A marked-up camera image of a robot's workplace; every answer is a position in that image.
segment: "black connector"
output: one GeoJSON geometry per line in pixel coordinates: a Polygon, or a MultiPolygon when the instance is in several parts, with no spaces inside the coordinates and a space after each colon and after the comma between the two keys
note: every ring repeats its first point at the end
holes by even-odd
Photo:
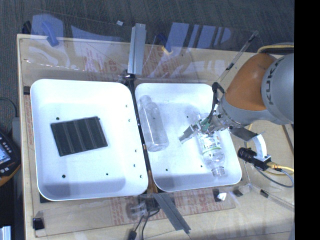
{"type": "Polygon", "coordinates": [[[128,236],[128,240],[135,240],[136,237],[137,237],[137,232],[130,231],[129,236],[128,236]]]}
{"type": "Polygon", "coordinates": [[[253,164],[254,167],[256,167],[262,171],[265,171],[266,169],[268,169],[269,166],[267,165],[267,163],[271,162],[271,157],[269,157],[265,161],[261,161],[261,160],[255,158],[257,153],[254,152],[251,148],[241,147],[238,150],[237,155],[242,160],[244,160],[250,164],[253,164]]]}

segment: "white plastic part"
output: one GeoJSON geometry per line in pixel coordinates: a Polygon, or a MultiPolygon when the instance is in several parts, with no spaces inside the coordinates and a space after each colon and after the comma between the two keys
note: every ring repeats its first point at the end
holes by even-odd
{"type": "Polygon", "coordinates": [[[215,177],[204,165],[196,137],[183,144],[179,137],[198,115],[210,112],[213,92],[203,83],[142,83],[135,89],[137,101],[143,95],[151,97],[160,109],[169,146],[158,152],[148,152],[155,184],[165,192],[184,191],[233,185],[242,171],[228,130],[218,132],[225,155],[223,177],[215,177]]]}
{"type": "Polygon", "coordinates": [[[256,158],[265,161],[268,156],[267,154],[267,145],[264,137],[261,134],[256,135],[252,138],[255,148],[256,148],[256,158]]]}
{"type": "Polygon", "coordinates": [[[31,86],[30,95],[37,186],[46,199],[135,196],[147,189],[134,104],[126,86],[41,79],[31,86]],[[50,124],[94,116],[100,118],[108,146],[59,156],[50,124]]]}

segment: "plastic bottle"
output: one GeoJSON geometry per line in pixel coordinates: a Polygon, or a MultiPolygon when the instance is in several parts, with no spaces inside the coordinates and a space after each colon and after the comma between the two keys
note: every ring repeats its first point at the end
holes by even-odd
{"type": "Polygon", "coordinates": [[[169,145],[169,139],[161,119],[160,110],[148,95],[140,98],[139,117],[148,151],[162,151],[169,145]]]}
{"type": "Polygon", "coordinates": [[[221,177],[225,174],[225,154],[221,147],[219,137],[216,133],[197,135],[203,161],[212,171],[213,176],[221,177]]]}

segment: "metal bar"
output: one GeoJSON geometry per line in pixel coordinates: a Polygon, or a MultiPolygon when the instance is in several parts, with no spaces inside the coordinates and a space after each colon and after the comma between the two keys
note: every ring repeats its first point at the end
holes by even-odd
{"type": "Polygon", "coordinates": [[[189,234],[189,230],[191,230],[191,228],[189,227],[185,219],[182,217],[177,207],[170,199],[169,195],[167,193],[158,193],[153,194],[153,197],[164,211],[165,215],[173,225],[174,229],[176,231],[184,230],[186,234],[189,234]]]}
{"type": "Polygon", "coordinates": [[[236,54],[236,56],[233,58],[229,66],[224,70],[224,72],[220,75],[218,78],[217,82],[221,83],[223,79],[226,77],[226,75],[230,72],[230,69],[236,64],[236,62],[239,60],[241,55],[248,49],[250,46],[251,42],[255,37],[259,34],[258,31],[254,31],[251,37],[248,39],[248,41],[245,42],[245,44],[242,46],[241,50],[236,54]]]}
{"type": "Polygon", "coordinates": [[[0,228],[0,240],[11,240],[11,226],[0,228]]]}
{"type": "Polygon", "coordinates": [[[146,35],[147,31],[145,24],[136,23],[135,26],[132,27],[127,71],[129,74],[142,75],[146,35]]]}

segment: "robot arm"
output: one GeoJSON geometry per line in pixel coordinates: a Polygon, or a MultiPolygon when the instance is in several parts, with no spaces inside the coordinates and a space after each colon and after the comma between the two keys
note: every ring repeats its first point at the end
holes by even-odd
{"type": "Polygon", "coordinates": [[[277,125],[294,123],[294,54],[276,59],[267,53],[258,53],[239,69],[225,92],[217,82],[213,83],[212,91],[209,116],[190,125],[179,138],[181,143],[198,132],[212,134],[229,129],[245,141],[254,140],[257,158],[265,161],[269,156],[263,138],[244,127],[257,120],[277,125]]]}

